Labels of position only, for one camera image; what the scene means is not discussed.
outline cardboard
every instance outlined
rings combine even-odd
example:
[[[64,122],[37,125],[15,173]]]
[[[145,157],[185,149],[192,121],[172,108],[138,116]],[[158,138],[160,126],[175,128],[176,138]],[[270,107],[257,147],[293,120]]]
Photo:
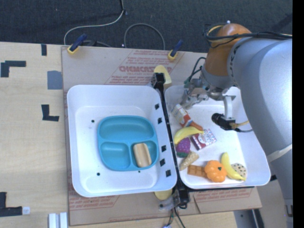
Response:
[[[168,51],[81,47],[77,53],[70,55],[67,47],[61,50],[70,225],[169,217],[169,211],[160,210],[159,200],[154,193],[85,198],[75,192],[71,180],[67,92],[75,85],[147,85],[158,65],[166,68],[172,85],[182,85],[196,61],[205,57],[206,53],[178,52],[176,59],[170,61],[167,58]],[[201,60],[197,69],[203,63],[204,60]],[[187,208],[179,209],[179,213],[195,215],[260,207],[255,187],[208,190],[190,192]]]

